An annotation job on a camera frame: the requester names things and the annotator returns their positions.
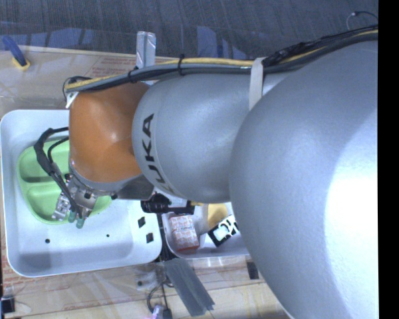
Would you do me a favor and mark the white plastic tray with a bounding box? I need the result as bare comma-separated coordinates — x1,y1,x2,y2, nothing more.
162,201,253,261
0,108,163,278

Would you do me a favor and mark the thin black and white rod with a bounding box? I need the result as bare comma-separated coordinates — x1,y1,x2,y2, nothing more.
155,212,170,263

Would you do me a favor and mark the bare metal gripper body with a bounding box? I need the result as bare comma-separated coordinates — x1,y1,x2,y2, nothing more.
51,174,116,222

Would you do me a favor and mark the green divided plate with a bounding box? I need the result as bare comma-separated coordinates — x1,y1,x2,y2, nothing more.
16,138,112,226

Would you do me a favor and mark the black cylinder on white bracket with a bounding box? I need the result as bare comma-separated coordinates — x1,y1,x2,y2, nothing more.
140,192,197,215

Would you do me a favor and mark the black and white packet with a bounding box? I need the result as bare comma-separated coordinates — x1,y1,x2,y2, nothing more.
207,214,241,249

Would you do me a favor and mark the orange and white carton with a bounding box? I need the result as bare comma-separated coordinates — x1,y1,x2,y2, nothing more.
168,214,201,254

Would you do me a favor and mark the yellow toy bread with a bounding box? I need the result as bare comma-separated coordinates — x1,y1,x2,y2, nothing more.
207,203,229,228

